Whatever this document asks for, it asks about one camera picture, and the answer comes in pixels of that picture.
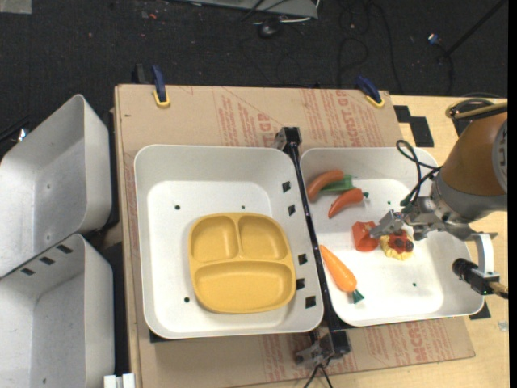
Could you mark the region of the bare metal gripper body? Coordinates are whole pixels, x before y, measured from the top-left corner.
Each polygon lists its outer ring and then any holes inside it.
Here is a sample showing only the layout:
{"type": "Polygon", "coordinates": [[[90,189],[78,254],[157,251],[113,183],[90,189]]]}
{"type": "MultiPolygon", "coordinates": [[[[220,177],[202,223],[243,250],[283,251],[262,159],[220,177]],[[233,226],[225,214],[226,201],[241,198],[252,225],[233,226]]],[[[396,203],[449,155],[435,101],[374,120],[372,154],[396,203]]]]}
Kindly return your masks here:
{"type": "Polygon", "coordinates": [[[462,241],[470,240],[472,229],[469,220],[451,209],[440,198],[420,196],[403,210],[404,222],[413,230],[417,225],[433,225],[434,231],[445,232],[462,241]]]}

